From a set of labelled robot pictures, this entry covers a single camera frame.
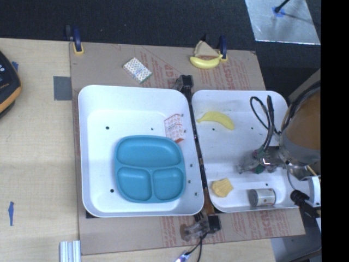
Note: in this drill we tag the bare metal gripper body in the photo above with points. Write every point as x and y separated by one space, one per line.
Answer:
274 155

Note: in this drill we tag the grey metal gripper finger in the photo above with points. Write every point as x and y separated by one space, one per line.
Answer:
247 166
271 168

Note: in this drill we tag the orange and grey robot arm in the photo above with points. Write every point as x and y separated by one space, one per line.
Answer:
302 124

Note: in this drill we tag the white plastic tray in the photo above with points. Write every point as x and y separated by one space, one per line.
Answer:
234 151
101 157

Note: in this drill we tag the white and silver can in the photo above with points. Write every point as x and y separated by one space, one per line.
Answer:
264 197

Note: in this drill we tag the yellow ridged biscuit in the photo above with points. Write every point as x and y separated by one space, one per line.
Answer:
221 187

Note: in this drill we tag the yellow banana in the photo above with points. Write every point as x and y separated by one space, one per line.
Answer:
204 62
218 119

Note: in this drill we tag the orange and white carton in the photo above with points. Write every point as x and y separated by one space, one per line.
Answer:
173 127

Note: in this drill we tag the blue divided plate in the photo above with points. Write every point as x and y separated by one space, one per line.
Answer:
148 168

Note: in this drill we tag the beige bread slice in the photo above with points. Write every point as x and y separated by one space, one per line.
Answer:
204 49

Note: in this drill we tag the white patterned packet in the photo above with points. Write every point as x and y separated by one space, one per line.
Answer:
137 70

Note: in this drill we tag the brown cardboard board red print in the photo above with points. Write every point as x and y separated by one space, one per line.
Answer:
109 233

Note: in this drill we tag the black cylinder on white bracket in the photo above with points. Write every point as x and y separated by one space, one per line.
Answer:
313 190

